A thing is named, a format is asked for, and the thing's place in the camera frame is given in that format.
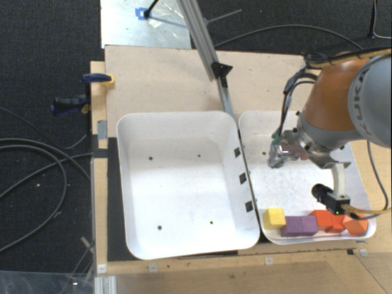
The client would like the white plastic tray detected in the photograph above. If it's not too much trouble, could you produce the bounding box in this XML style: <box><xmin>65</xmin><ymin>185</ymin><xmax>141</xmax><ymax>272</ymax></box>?
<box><xmin>238</xmin><ymin>109</ymin><xmax>378</xmax><ymax>246</ymax></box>
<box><xmin>116</xmin><ymin>110</ymin><xmax>262</xmax><ymax>261</ymax></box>

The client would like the black cylinder on white bracket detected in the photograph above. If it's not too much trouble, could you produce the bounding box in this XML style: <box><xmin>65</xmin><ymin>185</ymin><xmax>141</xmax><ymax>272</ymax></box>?
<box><xmin>311</xmin><ymin>162</ymin><xmax>352</xmax><ymax>216</ymax></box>

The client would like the yellow cube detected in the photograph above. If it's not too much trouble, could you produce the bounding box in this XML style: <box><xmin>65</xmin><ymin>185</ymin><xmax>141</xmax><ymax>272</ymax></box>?
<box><xmin>262</xmin><ymin>207</ymin><xmax>287</xmax><ymax>230</ymax></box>

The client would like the pale wood board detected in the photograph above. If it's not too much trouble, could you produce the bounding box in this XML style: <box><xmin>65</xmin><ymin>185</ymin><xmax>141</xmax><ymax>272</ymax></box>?
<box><xmin>89</xmin><ymin>44</ymin><xmax>392</xmax><ymax>276</ymax></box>

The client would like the orange cube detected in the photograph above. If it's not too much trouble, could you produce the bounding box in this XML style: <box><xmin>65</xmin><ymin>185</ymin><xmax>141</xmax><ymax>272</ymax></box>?
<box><xmin>342</xmin><ymin>212</ymin><xmax>369</xmax><ymax>236</ymax></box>
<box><xmin>308</xmin><ymin>209</ymin><xmax>334</xmax><ymax>233</ymax></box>
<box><xmin>331</xmin><ymin>213</ymin><xmax>347</xmax><ymax>234</ymax></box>

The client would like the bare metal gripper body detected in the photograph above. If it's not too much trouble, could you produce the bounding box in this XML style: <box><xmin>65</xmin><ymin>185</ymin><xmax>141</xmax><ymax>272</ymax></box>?
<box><xmin>274</xmin><ymin>129</ymin><xmax>352</xmax><ymax>170</ymax></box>

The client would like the purple cube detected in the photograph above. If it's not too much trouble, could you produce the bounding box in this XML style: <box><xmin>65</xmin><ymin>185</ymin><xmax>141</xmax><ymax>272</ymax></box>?
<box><xmin>279</xmin><ymin>216</ymin><xmax>304</xmax><ymax>238</ymax></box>
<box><xmin>301</xmin><ymin>215</ymin><xmax>320</xmax><ymax>236</ymax></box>

